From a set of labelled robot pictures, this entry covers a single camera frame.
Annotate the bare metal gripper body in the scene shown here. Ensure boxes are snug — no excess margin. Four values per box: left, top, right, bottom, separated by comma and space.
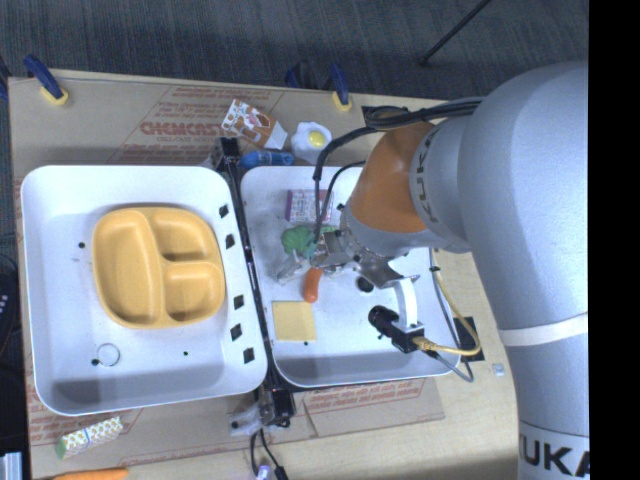
314, 230, 421, 290

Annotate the orange sausage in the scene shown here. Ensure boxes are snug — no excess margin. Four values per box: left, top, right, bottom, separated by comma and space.
302, 266, 325, 304

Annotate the green broccoli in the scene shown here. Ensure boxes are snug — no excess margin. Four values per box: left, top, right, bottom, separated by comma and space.
280, 224, 335, 260

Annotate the thin black rod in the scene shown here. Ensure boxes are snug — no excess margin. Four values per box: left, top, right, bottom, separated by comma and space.
223, 156, 281, 395

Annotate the yellow cheese slice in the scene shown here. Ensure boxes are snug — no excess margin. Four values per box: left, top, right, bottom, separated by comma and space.
271, 300, 318, 343

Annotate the pink and white packet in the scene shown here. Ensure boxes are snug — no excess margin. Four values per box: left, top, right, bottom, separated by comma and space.
284, 188, 335, 224

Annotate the white plastic tray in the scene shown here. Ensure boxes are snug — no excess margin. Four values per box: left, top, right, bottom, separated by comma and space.
239, 165, 464, 390
19, 164, 269, 417

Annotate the blue bottle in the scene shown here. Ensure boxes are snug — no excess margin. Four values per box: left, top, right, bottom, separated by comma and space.
239, 149, 296, 170

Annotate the white and yellow fried egg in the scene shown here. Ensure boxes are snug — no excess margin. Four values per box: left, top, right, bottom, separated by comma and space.
290, 120, 334, 165

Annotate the brown and white carton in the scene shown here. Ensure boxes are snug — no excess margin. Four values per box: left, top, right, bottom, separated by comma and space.
220, 98, 289, 151

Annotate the yellow divided plate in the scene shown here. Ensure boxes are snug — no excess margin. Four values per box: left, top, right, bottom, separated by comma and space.
91, 206, 228, 331

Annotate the brown cardboard board, red print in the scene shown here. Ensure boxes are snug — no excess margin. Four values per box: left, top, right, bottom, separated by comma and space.
7, 67, 447, 470

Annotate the yellow and green patterned packet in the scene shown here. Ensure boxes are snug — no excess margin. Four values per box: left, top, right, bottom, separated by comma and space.
55, 415, 125, 461

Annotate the black cylinder on white bracket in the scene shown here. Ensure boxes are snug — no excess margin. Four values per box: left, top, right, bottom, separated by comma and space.
368, 272, 427, 355

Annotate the black block with wires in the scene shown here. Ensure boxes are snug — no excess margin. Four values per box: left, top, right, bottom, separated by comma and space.
218, 136, 242, 165
258, 388, 297, 428

